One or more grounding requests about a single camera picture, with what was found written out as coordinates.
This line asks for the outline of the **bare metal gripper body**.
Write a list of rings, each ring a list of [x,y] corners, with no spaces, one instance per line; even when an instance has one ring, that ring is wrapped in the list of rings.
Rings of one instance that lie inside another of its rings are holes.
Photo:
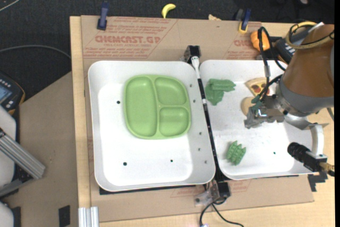
[[[251,101],[251,117],[257,123],[273,123],[283,122],[284,114],[280,108],[277,95],[266,96],[261,99],[260,96],[256,96]]]

